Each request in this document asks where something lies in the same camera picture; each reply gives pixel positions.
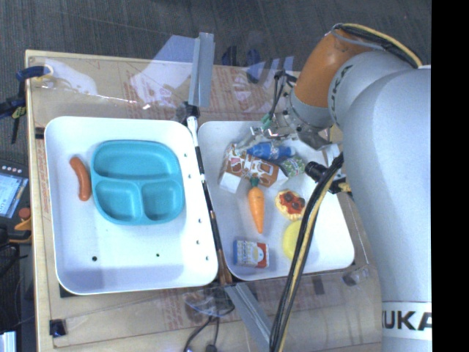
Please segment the sausage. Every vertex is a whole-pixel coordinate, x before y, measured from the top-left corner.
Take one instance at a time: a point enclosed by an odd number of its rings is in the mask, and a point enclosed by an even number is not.
[[[86,169],[81,159],[76,156],[70,159],[70,165],[72,166],[73,171],[76,173],[78,184],[80,186],[78,198],[82,201],[87,201],[91,197],[92,193],[91,179],[89,177],[88,170]]]

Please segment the blue bottle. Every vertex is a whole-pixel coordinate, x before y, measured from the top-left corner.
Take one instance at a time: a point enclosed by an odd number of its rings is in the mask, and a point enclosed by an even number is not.
[[[281,158],[292,157],[295,149],[284,145],[275,146],[272,142],[261,142],[247,149],[246,152],[266,161],[277,161]]]

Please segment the white label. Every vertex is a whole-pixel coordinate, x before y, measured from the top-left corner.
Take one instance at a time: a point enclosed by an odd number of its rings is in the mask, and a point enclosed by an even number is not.
[[[383,336],[432,340],[432,303],[383,302]]]

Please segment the blue bowl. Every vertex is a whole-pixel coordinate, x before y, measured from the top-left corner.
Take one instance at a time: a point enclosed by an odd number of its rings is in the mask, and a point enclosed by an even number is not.
[[[180,163],[164,144],[114,140],[92,156],[91,180],[97,209],[116,224],[162,224],[184,208]]]

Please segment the carrot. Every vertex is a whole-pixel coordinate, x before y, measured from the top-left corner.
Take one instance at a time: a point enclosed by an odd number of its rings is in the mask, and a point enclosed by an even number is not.
[[[265,197],[264,192],[257,186],[259,179],[257,177],[251,177],[251,189],[248,192],[249,208],[251,209],[251,215],[254,219],[254,223],[258,233],[262,233],[264,230],[264,204]]]

